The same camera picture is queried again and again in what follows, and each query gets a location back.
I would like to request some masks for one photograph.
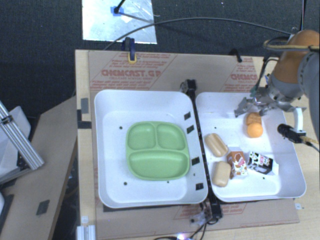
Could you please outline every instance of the silver reflective sheet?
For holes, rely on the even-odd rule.
[[[154,22],[151,0],[126,0],[121,6],[129,16],[113,14],[121,0],[82,0],[82,32],[84,40],[114,41],[120,36]],[[136,43],[157,44],[155,27],[129,35]]]

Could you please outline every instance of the tan oval object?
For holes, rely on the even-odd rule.
[[[223,157],[228,153],[228,147],[216,133],[209,134],[205,137],[205,143],[211,152],[218,158]]]
[[[224,161],[218,162],[214,169],[212,183],[219,187],[225,187],[228,184],[230,173],[230,164]]]
[[[250,123],[246,131],[251,138],[258,138],[264,133],[262,125],[258,122]]]
[[[246,119],[245,119],[245,124],[248,126],[252,123],[259,123],[259,124],[262,124],[261,122],[261,116],[259,115],[258,112],[252,112],[250,114],[248,114],[246,116]]]

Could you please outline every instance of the green plate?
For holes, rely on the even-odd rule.
[[[187,139],[173,123],[143,121],[126,134],[126,161],[140,179],[169,181],[183,177],[190,168]]]

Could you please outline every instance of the dark floor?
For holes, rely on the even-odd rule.
[[[155,21],[218,17],[290,32],[299,27],[302,0],[152,0]],[[70,98],[75,89],[75,49],[103,49],[82,40],[82,0],[0,0],[0,101],[35,117]],[[307,0],[305,28],[319,32],[320,0]],[[263,56],[275,31],[224,21],[187,21],[156,26],[157,45],[144,52]],[[113,50],[120,50],[116,44]]]

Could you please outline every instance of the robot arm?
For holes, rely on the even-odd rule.
[[[258,87],[253,98],[244,98],[234,111],[235,116],[247,112],[252,106],[260,109],[261,116],[268,110],[280,108],[294,113],[295,128],[291,128],[302,132],[299,123],[302,116],[299,115],[305,108],[293,107],[291,102],[305,94],[309,98],[311,120],[319,140],[319,51],[299,50],[301,46],[317,46],[319,49],[319,39],[319,33],[313,30],[300,31],[290,38],[286,46],[293,48],[282,53],[268,78],[268,85]]]

